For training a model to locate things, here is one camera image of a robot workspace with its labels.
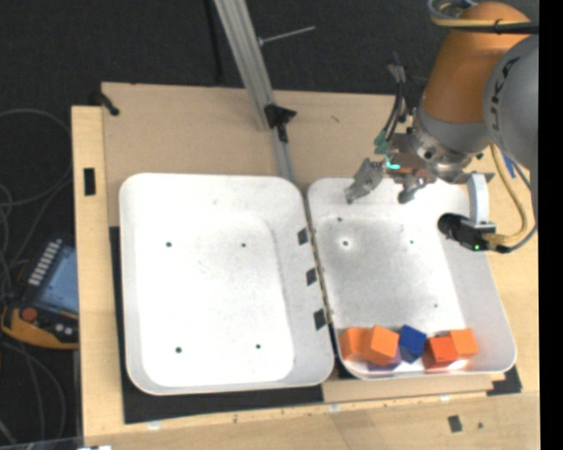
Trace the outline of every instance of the black bracket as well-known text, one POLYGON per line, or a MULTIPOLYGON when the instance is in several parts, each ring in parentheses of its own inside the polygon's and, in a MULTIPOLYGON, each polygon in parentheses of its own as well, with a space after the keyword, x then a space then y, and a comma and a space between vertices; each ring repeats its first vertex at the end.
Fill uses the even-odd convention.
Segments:
POLYGON ((277 128, 280 141, 288 143, 288 133, 285 129, 286 124, 296 116, 293 110, 278 107, 273 103, 265 107, 266 120, 270 128, 277 128))
POLYGON ((113 116, 119 115, 121 112, 113 105, 111 100, 100 91, 92 92, 90 94, 90 105, 97 105, 101 107, 104 105, 109 113, 113 116))

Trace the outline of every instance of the metal pole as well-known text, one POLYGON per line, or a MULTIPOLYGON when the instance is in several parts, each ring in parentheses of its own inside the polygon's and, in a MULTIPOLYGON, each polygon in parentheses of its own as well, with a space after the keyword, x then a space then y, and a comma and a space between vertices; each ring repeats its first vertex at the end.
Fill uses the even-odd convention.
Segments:
MULTIPOLYGON (((225 35, 232 48, 240 77, 256 107, 259 124, 261 127, 269 129, 265 107, 275 104, 275 98, 246 1, 214 1, 225 35)), ((296 182, 287 143, 279 139, 276 131, 271 131, 271 134, 280 176, 291 182, 296 182)))

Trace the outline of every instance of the white tray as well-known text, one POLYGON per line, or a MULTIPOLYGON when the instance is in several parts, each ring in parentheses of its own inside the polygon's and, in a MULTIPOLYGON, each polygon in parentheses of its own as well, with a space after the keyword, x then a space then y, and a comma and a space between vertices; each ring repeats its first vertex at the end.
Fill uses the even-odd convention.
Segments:
POLYGON ((334 356, 295 186, 141 173, 119 199, 126 360, 138 388, 181 395, 328 377, 334 356))
MULTIPOLYGON (((384 179, 371 194, 347 204, 352 179, 327 178, 309 188, 314 240, 335 338, 347 327, 411 325, 428 336, 471 327, 479 353, 451 372, 508 370, 516 349, 487 257, 437 230, 447 212, 468 216, 466 194, 438 181, 398 203, 402 186, 384 179)), ((421 376, 421 360, 393 370, 343 361, 360 379, 421 376)))

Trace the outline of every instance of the wooden block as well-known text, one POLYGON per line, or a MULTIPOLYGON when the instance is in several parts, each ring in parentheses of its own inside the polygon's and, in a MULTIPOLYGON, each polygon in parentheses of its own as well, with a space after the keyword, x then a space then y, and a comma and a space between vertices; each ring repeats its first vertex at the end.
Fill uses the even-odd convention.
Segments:
POLYGON ((374 325, 363 349, 366 360, 384 367, 396 356, 399 335, 387 328, 374 325))
POLYGON ((478 343, 471 328, 450 330, 449 336, 460 359, 471 358, 478 353, 478 343))
POLYGON ((426 369, 445 368, 459 360, 459 355, 454 347, 454 342, 449 335, 443 337, 430 337, 425 342, 423 352, 423 366, 426 369))
POLYGON ((402 362, 403 362, 403 358, 401 356, 401 350, 398 347, 396 347, 396 354, 384 366, 379 366, 375 363, 368 361, 367 362, 367 369, 370 372, 373 372, 373 373, 375 373, 376 371, 390 371, 390 370, 393 370, 394 368, 396 368, 402 362))
POLYGON ((371 328, 350 327, 340 334, 340 352, 344 360, 365 360, 363 348, 371 328))
POLYGON ((427 335, 409 325, 403 325, 400 334, 398 345, 401 349, 401 357, 405 362, 412 364, 423 354, 427 335))

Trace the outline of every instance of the wooden board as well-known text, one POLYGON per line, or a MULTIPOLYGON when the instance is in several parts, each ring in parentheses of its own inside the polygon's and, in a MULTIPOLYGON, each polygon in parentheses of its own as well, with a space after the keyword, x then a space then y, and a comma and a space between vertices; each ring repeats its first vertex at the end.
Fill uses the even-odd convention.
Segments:
POLYGON ((533 449, 540 448, 540 404, 537 394, 526 393, 85 439, 117 450, 179 448, 180 442, 195 450, 533 449))
MULTIPOLYGON (((118 186, 138 169, 276 173, 270 135, 256 127, 244 90, 107 83, 103 92, 121 110, 119 116, 93 107, 74 107, 72 111, 86 436, 149 431, 147 424, 123 423, 108 241, 108 226, 117 222, 118 186), (95 195, 84 195, 85 168, 95 171, 95 195)), ((279 105, 298 111, 289 127, 290 152, 303 190, 324 176, 351 176, 360 161, 371 156, 371 141, 387 118, 393 100, 388 96, 305 92, 276 92, 276 99, 279 105)), ((493 168, 489 158, 478 165, 480 171, 493 168)), ((507 232, 509 226, 516 225, 517 218, 497 178, 491 183, 491 192, 493 218, 499 230, 507 232)), ((537 256, 536 239, 519 252, 491 256, 496 284, 518 345, 517 367, 524 390, 530 392, 538 391, 540 386, 537 256)), ((432 387, 381 382, 375 391, 373 386, 366 391, 351 382, 332 380, 325 384, 324 393, 329 402, 373 398, 378 400, 375 404, 383 406, 394 398, 436 395, 429 398, 437 401, 439 394, 477 395, 492 385, 489 376, 467 377, 437 379, 432 387)), ((327 406, 323 405, 292 411, 246 412, 242 418, 326 412, 327 406)), ((211 414, 167 420, 160 427, 218 425, 237 418, 230 413, 211 414)))

